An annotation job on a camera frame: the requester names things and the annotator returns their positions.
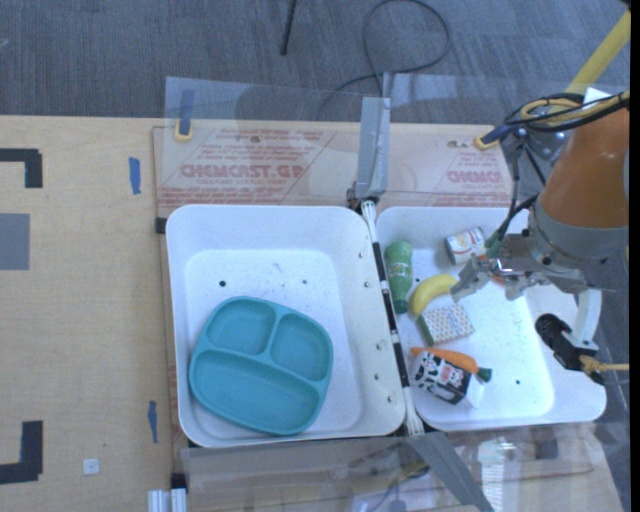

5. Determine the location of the orange carrot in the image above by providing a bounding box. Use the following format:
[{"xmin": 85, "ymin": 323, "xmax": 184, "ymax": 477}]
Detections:
[{"xmin": 410, "ymin": 346, "xmax": 494, "ymax": 384}]

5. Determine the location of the black cylinder on white bracket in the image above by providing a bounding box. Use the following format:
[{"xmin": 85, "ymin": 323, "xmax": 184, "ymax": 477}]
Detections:
[{"xmin": 534, "ymin": 287, "xmax": 604, "ymax": 374}]

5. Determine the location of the brown cardboard board red print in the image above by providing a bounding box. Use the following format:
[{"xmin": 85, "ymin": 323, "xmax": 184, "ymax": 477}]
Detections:
[{"xmin": 152, "ymin": 123, "xmax": 601, "ymax": 481}]

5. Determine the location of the black and white cow carton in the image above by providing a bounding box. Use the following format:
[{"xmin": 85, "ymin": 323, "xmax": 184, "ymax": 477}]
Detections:
[{"xmin": 409, "ymin": 350, "xmax": 486, "ymax": 409}]

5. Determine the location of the white plastic tray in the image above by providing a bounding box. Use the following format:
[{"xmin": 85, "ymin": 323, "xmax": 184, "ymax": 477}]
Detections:
[
  {"xmin": 164, "ymin": 203, "xmax": 407, "ymax": 449},
  {"xmin": 374, "ymin": 206, "xmax": 608, "ymax": 433}
]

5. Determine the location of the teal divided plate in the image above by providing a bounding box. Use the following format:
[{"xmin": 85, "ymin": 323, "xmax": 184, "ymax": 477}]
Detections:
[{"xmin": 187, "ymin": 295, "xmax": 335, "ymax": 438}]

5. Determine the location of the white and orange can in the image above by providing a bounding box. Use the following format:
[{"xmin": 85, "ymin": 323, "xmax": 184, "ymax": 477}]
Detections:
[{"xmin": 443, "ymin": 226, "xmax": 488, "ymax": 266}]

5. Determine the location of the orange patterned carton green side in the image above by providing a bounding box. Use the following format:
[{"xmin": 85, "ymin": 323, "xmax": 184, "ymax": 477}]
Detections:
[{"xmin": 416, "ymin": 301, "xmax": 476, "ymax": 347}]

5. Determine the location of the yellow banana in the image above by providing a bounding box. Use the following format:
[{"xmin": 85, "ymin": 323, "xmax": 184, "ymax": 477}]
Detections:
[{"xmin": 408, "ymin": 273, "xmax": 459, "ymax": 317}]

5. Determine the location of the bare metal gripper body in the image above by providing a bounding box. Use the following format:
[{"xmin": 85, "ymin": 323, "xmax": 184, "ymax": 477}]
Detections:
[{"xmin": 492, "ymin": 233, "xmax": 594, "ymax": 297}]

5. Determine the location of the green bottle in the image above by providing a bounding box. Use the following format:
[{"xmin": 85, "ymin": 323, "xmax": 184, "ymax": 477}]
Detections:
[{"xmin": 383, "ymin": 240, "xmax": 415, "ymax": 316}]

